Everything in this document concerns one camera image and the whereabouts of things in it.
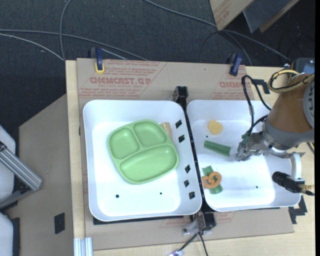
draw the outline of black floor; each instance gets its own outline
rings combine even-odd
[[[169,9],[214,22],[209,0],[154,1]],[[62,56],[57,33],[67,2],[1,0],[0,33],[36,42]],[[258,40],[288,58],[232,34],[248,53],[253,66],[282,66],[299,57],[315,57],[315,14],[316,0],[300,0],[264,33],[259,30],[250,33],[242,14],[226,30]],[[55,34],[3,31],[5,29]],[[151,61],[222,64],[232,53],[242,52],[224,32],[208,38],[215,31],[213,26],[165,11],[143,0],[73,0],[65,11],[62,32],[109,44]],[[87,58],[90,47],[101,45],[64,36],[63,46],[65,58],[76,60]],[[139,59],[102,47],[119,55],[103,52],[106,59]],[[48,50],[3,35],[0,35],[0,53],[0,125],[14,136],[20,125],[66,93],[65,65]],[[243,63],[250,65],[248,59]]]

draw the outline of yellow round object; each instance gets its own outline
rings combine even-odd
[[[223,125],[216,120],[211,120],[208,123],[208,129],[214,135],[221,133],[223,128],[224,128]]]

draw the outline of white tray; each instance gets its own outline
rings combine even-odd
[[[269,111],[260,101],[252,101],[255,120]],[[276,171],[291,174],[289,159],[273,155],[252,156],[247,161],[237,161],[236,153],[241,136],[250,128],[251,117],[248,103],[238,100],[193,100],[187,106],[192,135],[201,176],[203,168],[212,166],[222,176],[223,191],[211,194],[204,188],[207,204],[216,211],[234,211],[293,206],[300,201],[299,193],[291,193],[272,181]],[[218,135],[210,133],[207,125],[217,120],[223,125]],[[262,123],[253,132],[261,131]],[[226,157],[204,148],[205,141],[231,147]]]
[[[145,119],[169,122],[179,164],[159,179],[130,184],[117,171],[107,139],[115,129]],[[83,109],[83,120],[89,208],[98,220],[182,216],[199,211],[202,196],[185,115],[178,104],[168,100],[92,100]]]

